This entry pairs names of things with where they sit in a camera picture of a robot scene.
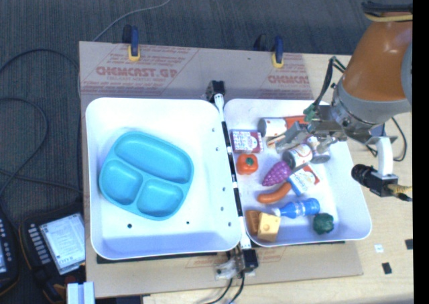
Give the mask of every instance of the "cable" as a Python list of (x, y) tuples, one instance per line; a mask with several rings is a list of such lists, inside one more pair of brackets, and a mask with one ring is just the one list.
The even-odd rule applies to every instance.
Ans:
[[(407, 154), (407, 149), (408, 149), (407, 138), (406, 138), (406, 136), (405, 136), (405, 133), (402, 131), (402, 129), (401, 129), (401, 127), (400, 127), (399, 123), (396, 121), (396, 119), (395, 119), (394, 117), (392, 117), (392, 118), (391, 118), (391, 120), (392, 120), (392, 122), (394, 122), (394, 124), (396, 125), (396, 128), (399, 130), (399, 132), (400, 132), (400, 134), (401, 134), (401, 137), (402, 137), (402, 140), (404, 141), (404, 151), (402, 152), (402, 155), (401, 155), (401, 156), (398, 156), (398, 157), (393, 158), (393, 161), (395, 161), (395, 162), (402, 162), (402, 161), (405, 159), (406, 154)], [(384, 131), (385, 131), (385, 124), (383, 124), (383, 131), (382, 131), (382, 133), (381, 133), (381, 136), (384, 134)], [(378, 151), (377, 151), (376, 149), (374, 149), (374, 148), (372, 148), (372, 147), (370, 147), (370, 146), (366, 146), (366, 147), (367, 147), (367, 149), (372, 153), (372, 155), (373, 155), (374, 157), (377, 157), (377, 155), (378, 155)]]
[(10, 58), (8, 61), (6, 61), (6, 63), (3, 65), (3, 66), (1, 66), (1, 68), (0, 68), (0, 73), (3, 71), (3, 70), (5, 70), (5, 68), (9, 65), (9, 64), (11, 64), (14, 60), (17, 60), (18, 58), (20, 58), (20, 57), (22, 57), (22, 56), (24, 56), (24, 55), (26, 55), (26, 54), (30, 54), (30, 53), (32, 53), (32, 52), (51, 52), (51, 53), (53, 53), (53, 54), (58, 54), (58, 55), (60, 55), (60, 56), (62, 56), (62, 57), (65, 57), (65, 58), (67, 58), (72, 64), (73, 64), (73, 66), (77, 69), (77, 71), (79, 71), (79, 64), (77, 63), (77, 61), (75, 61), (73, 58), (71, 58), (71, 57), (69, 57), (69, 56), (67, 56), (66, 54), (63, 54), (62, 52), (59, 52), (59, 51), (56, 51), (56, 50), (53, 50), (53, 49), (47, 49), (47, 48), (35, 48), (35, 49), (31, 49), (31, 50), (27, 50), (27, 51), (23, 51), (23, 52), (21, 52), (21, 53), (19, 53), (19, 54), (17, 54), (17, 55), (15, 55), (14, 57), (12, 57), (12, 58)]
[(319, 103), (322, 101), (323, 95), (326, 93), (326, 91), (329, 88), (330, 82), (332, 80), (332, 68), (333, 68), (333, 64), (334, 64), (334, 59), (335, 59), (334, 56), (329, 59), (328, 68), (327, 68), (326, 74), (324, 76), (322, 89), (320, 90), (319, 96), (313, 102), (313, 106), (315, 106), (315, 107), (318, 107)]
[(401, 161), (404, 160), (404, 158), (405, 158), (405, 156), (407, 154), (407, 149), (408, 149), (407, 138), (405, 137), (405, 134), (402, 131), (402, 129), (401, 129), (399, 123), (396, 121), (396, 119), (394, 117), (392, 117), (391, 120), (396, 125), (396, 128), (399, 130), (399, 132), (401, 134), (401, 137), (402, 137), (402, 140), (404, 141), (404, 151), (402, 152), (402, 156), (396, 157), (396, 158), (393, 159), (393, 161), (401, 162)]
[(337, 68), (341, 72), (344, 72), (346, 70), (346, 66), (343, 63), (341, 63), (337, 57), (335, 57), (334, 61), (336, 63), (334, 64), (335, 68)]
[(244, 288), (244, 272), (241, 272), (241, 285), (239, 290), (237, 291), (237, 293), (235, 293), (235, 296), (229, 301), (229, 304), (231, 304), (235, 299), (237, 299), (239, 297), (239, 295), (241, 294), (241, 292), (243, 292), (243, 288)]
[(125, 19), (126, 17), (135, 14), (135, 13), (139, 13), (142, 11), (148, 11), (150, 9), (155, 9), (155, 8), (161, 8), (163, 6), (165, 6), (167, 3), (169, 3), (171, 0), (167, 0), (165, 2), (163, 2), (160, 5), (156, 5), (156, 6), (151, 6), (151, 7), (146, 7), (146, 8), (141, 8), (141, 9), (136, 9), (135, 11), (130, 11), (127, 14), (122, 15), (121, 17), (118, 17), (114, 22), (112, 22), (109, 26), (107, 26), (97, 37), (95, 37), (93, 39), (93, 42), (96, 42), (104, 33), (106, 33), (112, 26), (114, 26), (117, 22), (121, 21), (122, 19)]
[(22, 99), (19, 97), (0, 97), (0, 101), (22, 101), (24, 103), (27, 103), (28, 105), (33, 106), (37, 111), (39, 111), (40, 115), (43, 118), (44, 128), (43, 128), (43, 137), (39, 141), (37, 147), (33, 150), (33, 152), (28, 156), (12, 173), (10, 173), (8, 179), (2, 184), (0, 187), (0, 196), (3, 194), (4, 190), (6, 189), (6, 186), (11, 182), (11, 180), (15, 177), (15, 175), (23, 168), (28, 161), (30, 161), (33, 156), (36, 154), (36, 152), (40, 149), (42, 144), (44, 143), (46, 136), (48, 135), (48, 118), (46, 117), (46, 114), (43, 112), (42, 108), (32, 103), (31, 101), (28, 101), (26, 99)]
[(412, 14), (405, 14), (405, 15), (393, 15), (393, 16), (379, 16), (379, 15), (373, 15), (370, 13), (364, 13), (365, 17), (371, 21), (375, 22), (401, 22), (401, 21), (412, 21), (413, 15)]
[(401, 200), (403, 200), (403, 201), (408, 201), (408, 202), (410, 202), (410, 203), (413, 201), (413, 199), (412, 199), (411, 197), (407, 196), (405, 193), (399, 193), (399, 194), (397, 195), (397, 198), (398, 198), (398, 199), (401, 199)]
[[(17, 60), (18, 58), (20, 58), (26, 54), (30, 54), (33, 52), (50, 52), (50, 53), (65, 57), (67, 60), (69, 60), (72, 63), (72, 65), (75, 67), (75, 69), (77, 71), (79, 71), (78, 63), (74, 59), (72, 59), (71, 57), (67, 56), (66, 54), (63, 54), (59, 51), (48, 49), (48, 48), (35, 48), (35, 49), (26, 50), (24, 52), (21, 52), (21, 53), (15, 55), (14, 57), (10, 58), (7, 62), (5, 62), (5, 64), (3, 64), (0, 67), (0, 73), (2, 73), (6, 69), (6, 67), (8, 67), (13, 61)], [(25, 181), (31, 181), (31, 182), (35, 182), (35, 183), (44, 183), (46, 185), (62, 187), (62, 188), (69, 189), (72, 191), (76, 191), (76, 192), (82, 194), (82, 191), (80, 190), (80, 181), (79, 181), (79, 179), (80, 179), (79, 166), (76, 167), (77, 168), (76, 175), (77, 175), (77, 181), (78, 181), (77, 188), (70, 186), (70, 185), (57, 183), (54, 181), (48, 181), (48, 180), (43, 180), (43, 179), (32, 178), (29, 176), (18, 175), (18, 172), (33, 158), (33, 156), (42, 147), (42, 144), (46, 140), (46, 137), (48, 135), (48, 118), (47, 118), (45, 112), (43, 111), (43, 109), (39, 105), (37, 105), (36, 103), (33, 103), (27, 99), (24, 99), (21, 97), (9, 97), (9, 96), (7, 96), (7, 97), (0, 97), (0, 102), (1, 101), (21, 101), (27, 105), (31, 105), (42, 116), (43, 123), (44, 123), (44, 129), (43, 129), (43, 136), (42, 136), (41, 140), (38, 142), (37, 147), (15, 170), (9, 172), (9, 171), (0, 169), (0, 173), (5, 174), (7, 176), (7, 180), (0, 187), (0, 196), (3, 194), (6, 187), (9, 185), (9, 183), (12, 181), (12, 179), (23, 179)], [(78, 137), (79, 137), (79, 135), (80, 135), (80, 111), (79, 111), (79, 120), (78, 120), (78, 129), (77, 130), (78, 130)], [(77, 150), (79, 150), (79, 138), (77, 138), (76, 145), (77, 145)], [(5, 212), (5, 208), (3, 206), (2, 200), (0, 200), (0, 206), (1, 206), (2, 210)]]
[(390, 183), (387, 185), (387, 188), (393, 194), (407, 193), (413, 190), (413, 186), (403, 186), (403, 185), (398, 185), (397, 183)]
[(215, 303), (218, 303), (227, 294), (227, 292), (228, 292), (228, 290), (229, 290), (229, 288), (231, 287), (232, 284), (233, 284), (233, 280), (230, 279), (230, 281), (228, 283), (228, 286), (223, 291), (222, 295), (218, 299), (215, 299), (214, 301), (209, 301), (208, 303), (205, 303), (205, 304), (215, 304)]

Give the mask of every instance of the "white tray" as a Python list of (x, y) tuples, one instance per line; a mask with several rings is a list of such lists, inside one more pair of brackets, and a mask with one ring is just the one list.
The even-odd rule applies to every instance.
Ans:
[[(310, 101), (234, 99), (225, 105), (228, 128), (257, 127), (260, 117), (300, 115)], [(203, 100), (100, 98), (86, 109), (90, 190), (90, 236), (96, 253), (110, 260), (176, 254), (220, 252), (234, 248), (241, 237), (227, 148), (216, 107)], [(111, 146), (125, 132), (157, 136), (185, 151), (194, 163), (188, 196), (171, 218), (156, 221), (128, 212), (106, 200), (98, 177)], [(353, 163), (347, 144), (330, 147), (331, 159), (314, 165), (321, 183), (308, 191), (320, 201), (322, 211), (334, 216), (335, 228), (318, 235), (311, 217), (282, 218), (275, 242), (251, 236), (264, 247), (363, 239), (371, 219), (360, 185), (351, 178)], [(258, 154), (259, 170), (237, 175), (243, 212), (271, 212), (255, 198), (261, 182), (280, 160), (275, 150)], [(295, 199), (289, 193), (286, 201)]]
[[(229, 130), (256, 130), (259, 118), (286, 117), (302, 115), (312, 101), (268, 100), (268, 99), (233, 99), (225, 105), (225, 121)], [(314, 197), (320, 202), (320, 212), (327, 212), (334, 217), (334, 230), (318, 235), (312, 229), (312, 217), (290, 219), (282, 217), (280, 230), (275, 242), (251, 239), (260, 246), (273, 247), (290, 244), (308, 244), (360, 240), (371, 232), (371, 218), (368, 212), (361, 186), (351, 177), (353, 161), (346, 142), (337, 142), (330, 147), (331, 159), (324, 164), (311, 164), (321, 178), (313, 189), (297, 197), (290, 191), (281, 201), (272, 205), (260, 204), (256, 197), (264, 191), (272, 191), (279, 185), (262, 187), (261, 183), (268, 170), (281, 155), (269, 149), (264, 142), (264, 152), (257, 154), (259, 169), (251, 175), (237, 174), (243, 212), (256, 209), (272, 213), (273, 207), (281, 207), (288, 201)]]
[[(218, 252), (241, 237), (227, 149), (216, 107), (203, 100), (100, 98), (86, 109), (90, 236), (110, 260)], [(115, 140), (129, 131), (161, 138), (194, 163), (188, 195), (171, 218), (156, 221), (107, 201), (98, 176)]]

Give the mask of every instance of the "black device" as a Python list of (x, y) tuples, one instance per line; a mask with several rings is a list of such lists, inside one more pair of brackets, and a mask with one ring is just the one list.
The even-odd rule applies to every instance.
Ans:
[(85, 281), (82, 203), (25, 219), (19, 227), (19, 241), (49, 302), (65, 303), (67, 284)]
[(0, 296), (10, 290), (19, 278), (15, 234), (0, 208)]

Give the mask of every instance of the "white cable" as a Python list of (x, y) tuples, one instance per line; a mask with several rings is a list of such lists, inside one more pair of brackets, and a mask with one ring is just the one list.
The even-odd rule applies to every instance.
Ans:
[(113, 25), (115, 25), (118, 21), (126, 18), (127, 16), (130, 16), (131, 14), (135, 14), (135, 13), (139, 13), (141, 11), (148, 11), (150, 9), (155, 9), (155, 8), (160, 8), (165, 6), (167, 3), (169, 3), (171, 0), (167, 0), (164, 3), (162, 3), (161, 5), (156, 5), (156, 6), (151, 6), (151, 7), (146, 7), (146, 8), (141, 8), (141, 9), (136, 9), (135, 11), (130, 11), (129, 13), (122, 15), (121, 17), (118, 17), (114, 22), (112, 22), (109, 26), (107, 26), (97, 37), (95, 37), (93, 39), (93, 42), (96, 42), (104, 33), (107, 32), (107, 30), (109, 30)]

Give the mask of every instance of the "white bracket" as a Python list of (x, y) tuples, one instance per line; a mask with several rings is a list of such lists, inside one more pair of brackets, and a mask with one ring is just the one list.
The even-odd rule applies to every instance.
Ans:
[(68, 284), (67, 304), (95, 304), (94, 283)]
[(393, 150), (389, 137), (380, 137), (376, 141), (378, 155), (378, 173), (380, 175), (393, 174)]
[(250, 238), (246, 232), (246, 223), (244, 222), (244, 217), (239, 217), (240, 227), (241, 227), (241, 238), (240, 238), (240, 247), (241, 249), (250, 249), (252, 248)]

